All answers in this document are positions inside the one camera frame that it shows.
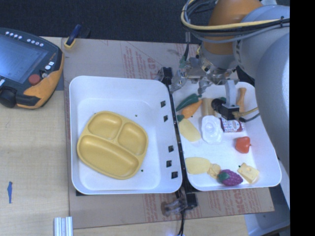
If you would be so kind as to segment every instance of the toy food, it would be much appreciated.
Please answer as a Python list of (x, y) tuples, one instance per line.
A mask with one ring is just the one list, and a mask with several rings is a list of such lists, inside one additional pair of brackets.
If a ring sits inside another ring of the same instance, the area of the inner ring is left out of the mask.
[(201, 133), (207, 143), (220, 143), (223, 135), (220, 119), (215, 116), (204, 116), (201, 121)]
[(239, 120), (227, 120), (223, 117), (219, 119), (224, 133), (242, 132), (245, 129), (244, 124)]
[(201, 103), (202, 103), (202, 100), (198, 100), (197, 102), (192, 103), (192, 104), (184, 107), (182, 109), (182, 115), (184, 116), (184, 118), (191, 117), (197, 111), (197, 109), (200, 107)]
[(188, 120), (182, 119), (178, 123), (179, 132), (184, 136), (188, 141), (195, 142), (201, 138), (201, 134), (198, 129)]
[(197, 95), (195, 93), (191, 94), (190, 96), (186, 97), (176, 108), (176, 111), (179, 111), (181, 109), (183, 109), (185, 106), (188, 106), (192, 103), (195, 103), (197, 101), (199, 101), (199, 98), (201, 97), (201, 95)]
[(242, 165), (238, 168), (238, 173), (241, 174), (243, 178), (246, 179), (248, 183), (252, 183), (257, 179), (259, 175), (259, 171), (252, 166), (247, 165), (246, 163), (242, 163)]
[(245, 112), (244, 98), (245, 98), (246, 90), (247, 90), (246, 88), (239, 88), (240, 97), (238, 98), (236, 105), (240, 107), (239, 112), (241, 113)]
[(220, 171), (221, 171), (221, 166), (219, 164), (214, 163), (210, 166), (207, 173), (213, 178), (217, 179)]
[(241, 153), (248, 153), (250, 151), (251, 139), (248, 136), (239, 137), (236, 139), (235, 148)]
[(184, 119), (183, 115), (176, 115), (177, 121), (180, 122), (182, 119)]
[(218, 178), (226, 186), (234, 186), (243, 182), (242, 177), (231, 170), (221, 170)]
[(214, 116), (215, 111), (211, 107), (211, 98), (202, 98), (202, 116)]
[(185, 159), (186, 169), (190, 174), (202, 174), (209, 170), (212, 163), (203, 157), (187, 157)]

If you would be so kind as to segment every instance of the red emergency stop button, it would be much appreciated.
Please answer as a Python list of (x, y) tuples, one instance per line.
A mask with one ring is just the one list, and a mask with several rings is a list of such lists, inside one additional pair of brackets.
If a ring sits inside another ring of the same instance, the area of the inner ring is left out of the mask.
[(37, 85), (40, 82), (40, 76), (38, 74), (32, 74), (29, 76), (29, 82), (32, 86)]

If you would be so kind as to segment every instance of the cardboard sheet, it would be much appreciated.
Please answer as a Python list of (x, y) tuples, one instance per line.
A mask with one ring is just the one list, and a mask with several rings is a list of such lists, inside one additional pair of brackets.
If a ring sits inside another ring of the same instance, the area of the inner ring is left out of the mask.
[[(70, 50), (63, 47), (69, 205), (74, 229), (180, 219), (179, 215), (166, 217), (161, 212), (163, 202), (176, 199), (174, 193), (80, 195), (75, 190), (71, 181), (69, 84), (79, 75), (153, 79), (163, 66), (177, 68), (185, 48), (185, 44), (95, 39), (77, 39)], [(190, 45), (190, 57), (195, 56), (197, 48)], [(186, 219), (274, 211), (269, 188), (196, 195), (198, 206), (187, 212)]]

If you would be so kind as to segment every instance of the yellow cable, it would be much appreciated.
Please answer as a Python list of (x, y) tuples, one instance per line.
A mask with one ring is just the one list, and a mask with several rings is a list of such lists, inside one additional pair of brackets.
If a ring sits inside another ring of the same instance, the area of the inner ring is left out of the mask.
[(258, 107), (257, 108), (253, 108), (252, 110), (249, 110), (249, 111), (246, 111), (246, 112), (232, 112), (232, 114), (234, 115), (235, 118), (239, 118), (239, 117), (243, 117), (243, 116), (249, 115), (252, 112), (255, 112), (257, 110), (258, 110)]
[(196, 51), (196, 54), (199, 55), (199, 52), (200, 52), (200, 48), (201, 48), (201, 45), (199, 45), (197, 51)]
[(184, 12), (182, 11), (181, 21), (185, 26), (187, 26), (188, 28), (191, 28), (193, 30), (224, 30), (224, 29), (232, 29), (232, 28), (237, 28), (237, 27), (257, 26), (257, 25), (261, 25), (261, 24), (265, 24), (265, 23), (278, 21), (278, 19), (255, 21), (255, 22), (245, 22), (245, 23), (235, 23), (235, 24), (219, 25), (219, 26), (196, 26), (196, 25), (192, 25), (190, 23), (187, 23), (187, 21), (185, 21)]

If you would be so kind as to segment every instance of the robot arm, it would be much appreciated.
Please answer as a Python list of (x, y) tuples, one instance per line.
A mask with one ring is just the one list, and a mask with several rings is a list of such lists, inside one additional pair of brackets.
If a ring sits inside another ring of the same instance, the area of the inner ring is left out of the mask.
[[(208, 25), (193, 25), (190, 18), (205, 6), (212, 7)], [(229, 108), (235, 106), (238, 82), (229, 76), (241, 68), (255, 80), (262, 122), (288, 174), (289, 9), (259, 0), (188, 0), (181, 21), (202, 44), (197, 57), (184, 56), (170, 86), (173, 92), (189, 80), (199, 83), (202, 94), (212, 84), (225, 85)]]

